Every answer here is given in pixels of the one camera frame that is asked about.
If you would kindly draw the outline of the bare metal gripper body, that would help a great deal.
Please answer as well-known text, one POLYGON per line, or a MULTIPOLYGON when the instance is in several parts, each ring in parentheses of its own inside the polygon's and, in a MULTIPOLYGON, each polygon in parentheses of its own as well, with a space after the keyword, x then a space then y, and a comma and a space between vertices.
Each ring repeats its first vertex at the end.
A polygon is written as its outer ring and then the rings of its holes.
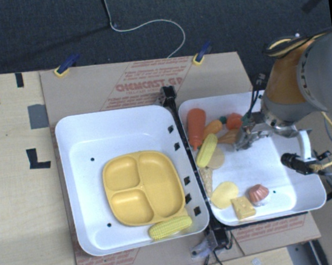
POLYGON ((247 135, 259 132, 260 138, 279 135, 285 138, 293 138, 299 133, 293 122, 286 122, 279 119, 269 121, 253 122, 246 126, 247 135))

